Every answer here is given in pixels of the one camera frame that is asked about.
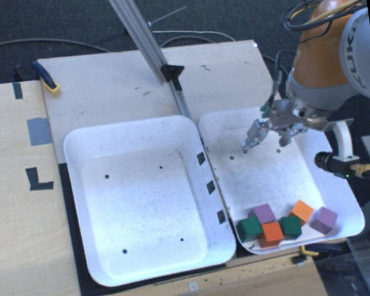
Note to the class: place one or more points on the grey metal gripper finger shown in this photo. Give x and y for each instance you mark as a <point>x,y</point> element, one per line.
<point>255,135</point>
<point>289,135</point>

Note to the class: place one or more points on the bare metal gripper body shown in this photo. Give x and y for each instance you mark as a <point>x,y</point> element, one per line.
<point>285,115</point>

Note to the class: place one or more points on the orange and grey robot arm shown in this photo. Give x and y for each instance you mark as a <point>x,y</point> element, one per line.
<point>323,61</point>

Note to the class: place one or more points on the white plastic tray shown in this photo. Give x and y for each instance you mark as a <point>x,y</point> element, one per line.
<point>145,201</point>
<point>272,179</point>

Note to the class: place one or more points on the orange cube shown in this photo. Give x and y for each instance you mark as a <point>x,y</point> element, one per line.
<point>272,233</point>
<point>302,210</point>

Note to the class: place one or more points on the purple cube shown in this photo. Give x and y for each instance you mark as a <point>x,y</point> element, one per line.
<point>324,220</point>
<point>264,212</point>

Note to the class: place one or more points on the green cube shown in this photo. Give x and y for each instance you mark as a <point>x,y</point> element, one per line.
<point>248,228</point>
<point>290,227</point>

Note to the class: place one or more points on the black cylinder on white bracket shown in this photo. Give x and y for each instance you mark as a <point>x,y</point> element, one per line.
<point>337,162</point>

